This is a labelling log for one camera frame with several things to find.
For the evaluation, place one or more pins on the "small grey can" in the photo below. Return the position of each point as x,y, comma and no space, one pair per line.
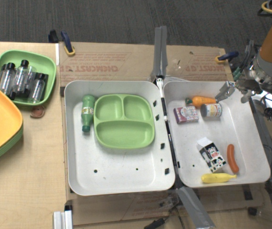
212,110

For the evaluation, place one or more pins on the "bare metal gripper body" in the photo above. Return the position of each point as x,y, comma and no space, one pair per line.
250,83

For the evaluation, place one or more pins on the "yellow banana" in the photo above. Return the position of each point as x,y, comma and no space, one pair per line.
216,178

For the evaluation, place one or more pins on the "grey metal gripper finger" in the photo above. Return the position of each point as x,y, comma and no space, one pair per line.
226,90
245,96

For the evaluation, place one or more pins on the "white plastic tray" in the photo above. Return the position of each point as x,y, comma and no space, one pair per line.
116,168
240,132

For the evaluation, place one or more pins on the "green square plate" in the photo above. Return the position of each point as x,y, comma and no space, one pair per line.
46,65

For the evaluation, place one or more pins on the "purple carton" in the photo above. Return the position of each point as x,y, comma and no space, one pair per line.
186,114

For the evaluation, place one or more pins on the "green divided plate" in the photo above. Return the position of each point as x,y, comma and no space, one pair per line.
125,132

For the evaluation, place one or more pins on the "white cow print milk carton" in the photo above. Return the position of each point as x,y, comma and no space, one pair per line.
212,155

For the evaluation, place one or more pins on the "orange sausage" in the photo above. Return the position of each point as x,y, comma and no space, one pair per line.
232,159

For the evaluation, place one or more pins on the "clear plastic bottle black cap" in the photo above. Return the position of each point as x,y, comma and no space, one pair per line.
37,88
21,76
6,79
32,74

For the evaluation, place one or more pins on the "brown cardboard board red print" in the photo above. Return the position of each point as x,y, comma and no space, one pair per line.
131,61

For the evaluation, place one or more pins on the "green plastic bottle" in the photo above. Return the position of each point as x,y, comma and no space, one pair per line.
88,111

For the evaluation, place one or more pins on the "orange carrot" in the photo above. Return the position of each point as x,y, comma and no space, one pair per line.
203,100

